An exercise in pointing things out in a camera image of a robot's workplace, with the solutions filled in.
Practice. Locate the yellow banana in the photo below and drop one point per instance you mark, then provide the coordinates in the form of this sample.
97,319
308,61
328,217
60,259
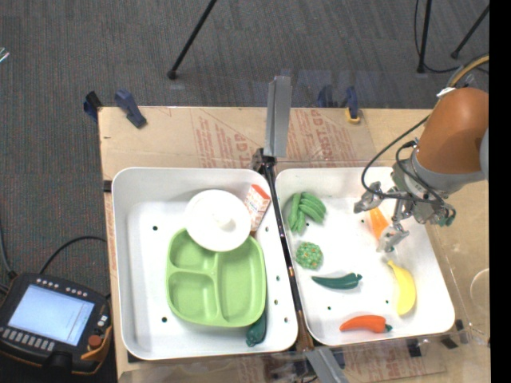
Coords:
405,289

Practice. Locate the dark green chili pepper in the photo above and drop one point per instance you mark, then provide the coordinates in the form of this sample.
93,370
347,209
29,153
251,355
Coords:
337,281

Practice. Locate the brown cardboard board, red print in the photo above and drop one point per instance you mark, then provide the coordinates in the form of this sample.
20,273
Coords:
179,138

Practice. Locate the green round toy peas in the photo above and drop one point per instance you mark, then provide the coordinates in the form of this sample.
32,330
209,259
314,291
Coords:
309,255

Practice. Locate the green divided plate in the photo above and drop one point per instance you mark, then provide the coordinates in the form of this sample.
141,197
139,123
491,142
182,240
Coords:
235,289

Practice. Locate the dark green toy cucumber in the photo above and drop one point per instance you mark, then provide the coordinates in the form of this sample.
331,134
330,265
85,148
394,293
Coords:
256,331

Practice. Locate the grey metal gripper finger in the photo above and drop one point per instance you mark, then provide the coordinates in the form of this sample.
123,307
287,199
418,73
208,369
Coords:
392,238
369,200

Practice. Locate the orange chili pepper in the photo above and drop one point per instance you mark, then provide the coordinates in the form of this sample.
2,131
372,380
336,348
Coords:
363,323

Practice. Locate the white plastic tray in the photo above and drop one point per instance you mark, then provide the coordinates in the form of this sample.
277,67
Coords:
147,277
351,253

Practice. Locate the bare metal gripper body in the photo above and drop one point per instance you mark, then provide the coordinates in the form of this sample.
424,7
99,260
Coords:
425,208

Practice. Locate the green pea pods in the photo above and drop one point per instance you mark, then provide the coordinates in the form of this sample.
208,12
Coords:
305,210

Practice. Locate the orange carrot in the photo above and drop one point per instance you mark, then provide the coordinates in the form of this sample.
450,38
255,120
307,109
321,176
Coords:
378,222

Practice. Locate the black tripod stand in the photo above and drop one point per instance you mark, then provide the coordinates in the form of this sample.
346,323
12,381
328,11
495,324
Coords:
425,26
195,32

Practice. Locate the white round bowl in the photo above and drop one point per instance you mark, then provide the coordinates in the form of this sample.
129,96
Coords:
217,219

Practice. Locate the orange and white carton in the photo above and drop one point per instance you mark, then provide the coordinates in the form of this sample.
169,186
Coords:
257,206

